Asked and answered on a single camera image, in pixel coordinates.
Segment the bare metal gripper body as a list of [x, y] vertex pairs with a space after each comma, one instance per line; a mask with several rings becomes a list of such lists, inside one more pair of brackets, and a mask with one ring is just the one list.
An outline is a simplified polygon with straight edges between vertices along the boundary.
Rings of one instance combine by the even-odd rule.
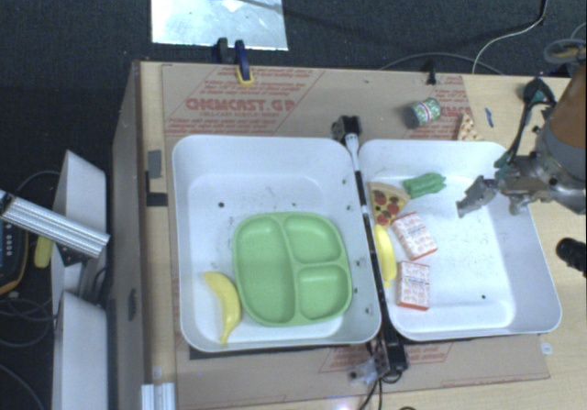
[[499, 177], [501, 194], [531, 194], [540, 203], [557, 203], [577, 215], [586, 214], [586, 184], [557, 162], [519, 157]]

